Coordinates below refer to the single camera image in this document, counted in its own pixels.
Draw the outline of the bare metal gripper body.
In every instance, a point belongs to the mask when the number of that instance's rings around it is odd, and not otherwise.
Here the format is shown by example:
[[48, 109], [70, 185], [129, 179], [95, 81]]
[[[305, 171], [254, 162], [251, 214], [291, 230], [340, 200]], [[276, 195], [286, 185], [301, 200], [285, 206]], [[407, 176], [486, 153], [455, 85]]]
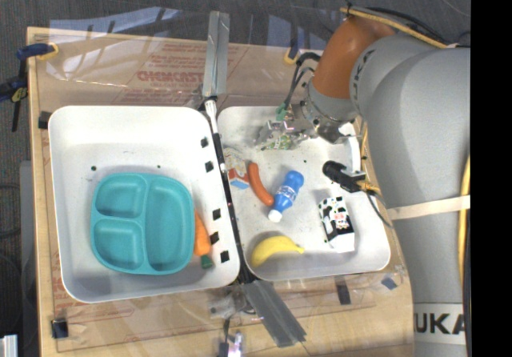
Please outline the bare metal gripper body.
[[316, 138], [330, 144], [339, 144], [354, 136], [354, 126], [351, 122], [332, 120], [304, 102], [288, 106], [286, 129], [291, 127], [312, 127], [316, 131]]

